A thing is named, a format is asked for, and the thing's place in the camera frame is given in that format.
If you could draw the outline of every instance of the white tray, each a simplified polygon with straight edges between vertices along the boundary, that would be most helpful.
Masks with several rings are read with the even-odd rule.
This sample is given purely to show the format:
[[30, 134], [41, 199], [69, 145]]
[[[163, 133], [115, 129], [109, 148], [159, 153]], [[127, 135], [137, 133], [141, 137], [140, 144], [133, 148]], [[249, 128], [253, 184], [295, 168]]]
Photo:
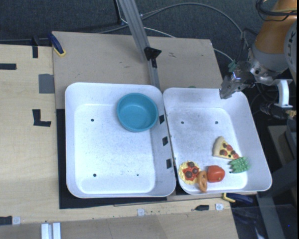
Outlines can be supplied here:
[[[128, 93], [156, 103], [150, 130], [129, 132], [116, 104]], [[162, 93], [150, 85], [74, 83], [65, 92], [66, 182], [79, 198], [163, 197], [176, 185]]]
[[[164, 91], [163, 98], [177, 170], [188, 160], [196, 162], [201, 170], [210, 165], [222, 167], [225, 178], [207, 183], [206, 194], [270, 188], [271, 173], [243, 93], [222, 100], [218, 89], [170, 88]], [[247, 172], [229, 173], [229, 160], [212, 156], [213, 144], [219, 136], [225, 137], [240, 156], [248, 158], [251, 168]], [[188, 185], [180, 178], [179, 182], [188, 194], [203, 194], [197, 184]]]

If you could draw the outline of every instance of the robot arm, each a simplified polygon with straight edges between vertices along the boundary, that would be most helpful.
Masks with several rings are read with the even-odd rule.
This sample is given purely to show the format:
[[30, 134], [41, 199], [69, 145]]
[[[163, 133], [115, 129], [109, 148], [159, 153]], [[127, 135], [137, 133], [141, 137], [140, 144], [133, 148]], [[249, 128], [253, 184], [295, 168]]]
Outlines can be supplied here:
[[287, 68], [297, 71], [297, 12], [293, 10], [297, 10], [297, 0], [277, 1], [249, 49], [247, 61], [239, 61], [232, 75], [224, 78], [220, 89], [222, 99], [256, 83], [278, 85], [280, 100], [275, 105], [290, 109], [286, 83], [291, 80], [277, 77]]

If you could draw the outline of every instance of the teal bowl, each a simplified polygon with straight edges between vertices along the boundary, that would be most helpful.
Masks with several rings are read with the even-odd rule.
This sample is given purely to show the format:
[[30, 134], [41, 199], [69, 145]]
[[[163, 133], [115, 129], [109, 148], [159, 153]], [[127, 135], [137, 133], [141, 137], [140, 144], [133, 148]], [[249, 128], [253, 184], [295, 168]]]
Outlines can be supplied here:
[[154, 101], [140, 93], [123, 96], [117, 104], [116, 112], [121, 125], [131, 132], [148, 130], [158, 119], [158, 109]]

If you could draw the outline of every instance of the pizza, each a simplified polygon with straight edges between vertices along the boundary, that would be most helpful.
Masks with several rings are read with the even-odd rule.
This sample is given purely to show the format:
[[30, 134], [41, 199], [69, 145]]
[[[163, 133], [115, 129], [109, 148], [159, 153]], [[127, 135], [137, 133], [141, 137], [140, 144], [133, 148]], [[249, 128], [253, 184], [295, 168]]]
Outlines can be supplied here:
[[187, 161], [179, 166], [179, 177], [189, 185], [197, 183], [197, 175], [199, 173], [198, 165], [193, 161]]
[[218, 137], [214, 143], [213, 156], [227, 158], [227, 159], [239, 158], [239, 154], [222, 136]]

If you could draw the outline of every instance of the beige board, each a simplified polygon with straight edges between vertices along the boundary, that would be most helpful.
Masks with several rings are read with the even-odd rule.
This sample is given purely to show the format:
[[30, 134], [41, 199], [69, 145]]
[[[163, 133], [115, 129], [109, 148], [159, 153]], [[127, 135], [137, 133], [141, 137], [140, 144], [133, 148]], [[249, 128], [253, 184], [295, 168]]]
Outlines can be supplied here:
[[[64, 93], [74, 82], [150, 84], [146, 61], [130, 35], [53, 32], [64, 57], [53, 53], [56, 108], [64, 109]], [[149, 37], [157, 57], [160, 89], [220, 88], [222, 77], [210, 40]]]
[[[198, 205], [228, 202], [220, 198], [59, 209], [55, 99], [40, 94], [39, 74], [53, 74], [51, 47], [0, 45], [0, 63], [15, 63], [15, 71], [0, 70], [0, 217], [20, 217], [21, 224], [79, 221], [190, 212]], [[33, 126], [32, 109], [51, 127]]]
[[[237, 239], [231, 210], [63, 222], [64, 239]], [[0, 238], [40, 239], [40, 224], [0, 227]]]

